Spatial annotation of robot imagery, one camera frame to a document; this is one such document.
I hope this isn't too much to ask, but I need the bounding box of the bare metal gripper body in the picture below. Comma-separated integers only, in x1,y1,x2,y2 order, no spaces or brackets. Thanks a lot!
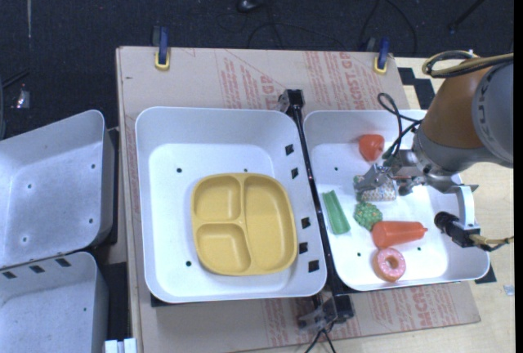
387,148,463,194

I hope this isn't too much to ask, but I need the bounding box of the pale patterned toy packet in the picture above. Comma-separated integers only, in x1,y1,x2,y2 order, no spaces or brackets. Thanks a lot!
352,174,398,203

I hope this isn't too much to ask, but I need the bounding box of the red toy pepper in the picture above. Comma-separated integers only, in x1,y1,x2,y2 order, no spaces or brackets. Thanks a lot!
358,133,386,163

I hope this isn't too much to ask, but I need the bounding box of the orange toy carrot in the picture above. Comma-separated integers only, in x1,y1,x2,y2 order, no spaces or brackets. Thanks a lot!
370,220,429,250

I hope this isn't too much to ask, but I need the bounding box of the green toy celery stick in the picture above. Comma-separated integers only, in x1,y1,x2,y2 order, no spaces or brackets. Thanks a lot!
321,190,352,236

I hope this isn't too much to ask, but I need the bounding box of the thin black rod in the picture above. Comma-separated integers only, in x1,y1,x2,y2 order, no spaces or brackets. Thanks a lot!
291,105,342,303

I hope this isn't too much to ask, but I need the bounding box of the white plastic tray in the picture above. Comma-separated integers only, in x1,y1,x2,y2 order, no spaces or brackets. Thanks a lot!
302,109,491,293
134,105,329,305

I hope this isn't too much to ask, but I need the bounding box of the pink toy doughnut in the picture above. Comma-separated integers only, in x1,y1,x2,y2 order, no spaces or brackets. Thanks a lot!
372,247,408,284

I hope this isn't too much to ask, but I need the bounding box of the yellow divided plate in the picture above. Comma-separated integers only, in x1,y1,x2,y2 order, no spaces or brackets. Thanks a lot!
190,172,299,277

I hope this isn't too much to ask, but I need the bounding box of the brown cardboard board red print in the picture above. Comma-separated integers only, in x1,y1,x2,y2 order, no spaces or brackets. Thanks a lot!
115,46,482,353

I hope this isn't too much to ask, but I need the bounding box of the black cylinder on white bracket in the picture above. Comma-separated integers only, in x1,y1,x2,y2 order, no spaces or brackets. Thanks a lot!
433,184,482,248

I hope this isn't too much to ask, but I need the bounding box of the black block with thin wires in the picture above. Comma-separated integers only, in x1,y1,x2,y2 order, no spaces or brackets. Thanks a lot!
279,88,306,112
297,293,355,331

